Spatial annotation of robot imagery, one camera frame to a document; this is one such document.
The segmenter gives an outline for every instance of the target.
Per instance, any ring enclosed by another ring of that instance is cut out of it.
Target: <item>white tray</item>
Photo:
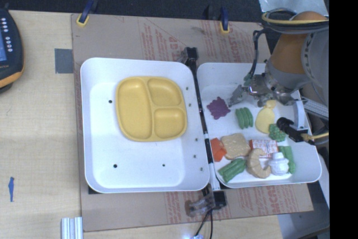
[[[231,135],[234,133],[242,133],[246,140],[250,139],[270,139],[269,135],[261,133],[254,127],[241,129],[238,126],[235,116],[235,109],[240,107],[248,107],[251,110],[253,118],[255,119],[258,112],[262,109],[257,107],[257,101],[252,96],[248,96],[243,102],[233,105],[230,108],[230,112],[217,120],[211,115],[209,109],[206,108],[217,97],[221,97],[228,102],[232,95],[232,92],[237,88],[239,84],[243,84],[243,78],[251,69],[251,64],[243,63],[204,63],[198,67],[197,79],[199,82],[200,96],[202,100],[202,106],[204,109],[205,121],[208,128],[209,138],[221,138],[224,135]],[[256,67],[256,73],[262,73],[265,70],[264,64],[258,64]],[[299,99],[299,93],[293,94],[296,99]],[[274,108],[275,121],[278,118],[284,116],[288,119],[294,119],[293,106],[283,106],[277,102]],[[265,186],[265,185],[281,185],[281,184],[298,184],[304,182],[317,181],[322,172],[321,162],[318,157],[317,149],[306,142],[295,143],[290,138],[286,137],[286,140],[279,142],[282,146],[291,146],[293,150],[293,156],[296,163],[296,172],[286,174],[284,176],[276,176],[271,174],[266,179],[258,179],[250,175],[246,170],[237,175],[235,178],[225,183],[222,177],[216,173],[217,178],[225,186],[229,188],[246,188],[251,186]],[[262,165],[267,164],[267,160],[261,160]],[[230,160],[223,158],[220,162],[215,162],[215,171],[227,165]]]
[[[121,132],[115,109],[117,84],[127,77],[175,81],[187,110],[179,138],[134,142]],[[91,58],[81,66],[84,167],[89,186],[100,193],[194,191],[209,181],[209,166],[194,79],[182,63]]]

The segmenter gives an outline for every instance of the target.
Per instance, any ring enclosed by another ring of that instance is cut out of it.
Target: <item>toy bread slice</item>
[[[251,151],[251,148],[247,144],[246,138],[242,133],[225,135],[221,138],[221,141],[227,152],[225,158],[228,160],[233,160],[239,156],[247,156]]]

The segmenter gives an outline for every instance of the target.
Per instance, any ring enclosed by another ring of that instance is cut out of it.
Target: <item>yellow plate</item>
[[[129,77],[119,82],[116,112],[124,135],[139,142],[175,139],[187,127],[182,92],[164,77]]]

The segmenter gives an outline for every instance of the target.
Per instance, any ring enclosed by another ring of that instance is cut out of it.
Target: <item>toy food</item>
[[[265,154],[261,157],[271,158],[274,152],[278,152],[277,142],[273,139],[250,139],[249,146],[251,149],[260,148]]]
[[[244,129],[253,126],[253,116],[247,107],[236,109],[235,115],[240,128]]]
[[[213,100],[206,107],[211,112],[214,120],[217,120],[222,116],[226,116],[226,114],[230,112],[230,109],[226,105],[225,101],[220,97],[217,97],[216,100]]]
[[[268,100],[256,117],[255,127],[262,133],[268,134],[270,124],[275,123],[275,113],[273,111],[276,106],[275,100]]]
[[[268,126],[268,131],[268,136],[277,142],[283,142],[286,139],[286,134],[280,130],[276,124],[270,124]]]
[[[284,175],[289,170],[289,160],[284,157],[282,152],[275,152],[272,154],[272,159],[269,160],[268,165],[271,166],[271,172],[274,175]]]
[[[218,170],[218,173],[223,177],[225,182],[229,182],[235,176],[243,172],[246,168],[246,160],[236,158],[228,165],[223,166]]]
[[[255,177],[265,179],[271,174],[271,166],[262,168],[260,163],[260,156],[266,153],[260,148],[254,148],[247,158],[247,171]]]
[[[218,138],[213,138],[210,140],[211,152],[213,153],[214,161],[219,162],[223,159],[226,154],[226,149],[224,144]]]
[[[232,135],[225,135],[221,138],[222,143],[226,149],[225,157],[228,160],[233,160],[239,156],[247,156],[251,148],[247,144],[246,138],[242,133],[235,133]]]
[[[283,153],[284,157],[289,160],[289,172],[294,174],[296,171],[296,164],[293,160],[293,153],[291,146],[279,146],[279,151]]]

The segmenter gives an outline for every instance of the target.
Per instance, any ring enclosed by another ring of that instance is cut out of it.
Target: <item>cardboard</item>
[[[201,191],[98,194],[84,177],[81,83],[79,69],[92,57],[176,61],[185,47],[197,47],[198,65],[205,62],[251,63],[252,34],[256,23],[230,22],[221,32],[219,21],[132,16],[90,15],[85,27],[71,17],[76,92],[79,177],[85,232],[199,222],[185,203],[202,198]],[[259,62],[270,56],[265,37],[259,41]],[[306,184],[225,189],[227,206],[213,213],[214,220],[313,210]]]

